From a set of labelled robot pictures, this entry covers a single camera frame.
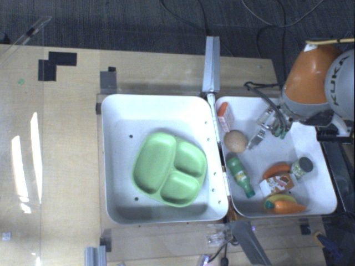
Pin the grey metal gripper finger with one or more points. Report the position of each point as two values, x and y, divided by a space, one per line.
256 138
263 118

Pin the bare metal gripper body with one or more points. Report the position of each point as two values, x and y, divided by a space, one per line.
277 118

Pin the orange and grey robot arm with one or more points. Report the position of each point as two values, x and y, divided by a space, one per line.
308 73

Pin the brown round bread roll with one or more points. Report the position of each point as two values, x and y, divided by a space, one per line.
235 141

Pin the white plastic tray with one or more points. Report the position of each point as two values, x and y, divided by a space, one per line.
280 151
122 204

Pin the orange sausage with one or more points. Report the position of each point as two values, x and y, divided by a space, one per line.
274 170

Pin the orange and white carton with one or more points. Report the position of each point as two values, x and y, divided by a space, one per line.
226 118

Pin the green plastic bottle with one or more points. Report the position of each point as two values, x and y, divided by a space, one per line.
238 173

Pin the white and brown carton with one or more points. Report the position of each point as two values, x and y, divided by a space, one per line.
277 184

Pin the small green can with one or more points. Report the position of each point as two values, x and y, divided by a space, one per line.
301 168

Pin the orange carrot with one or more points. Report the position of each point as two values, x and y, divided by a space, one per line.
288 207

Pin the green divided plate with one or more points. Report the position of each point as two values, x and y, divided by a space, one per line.
169 168

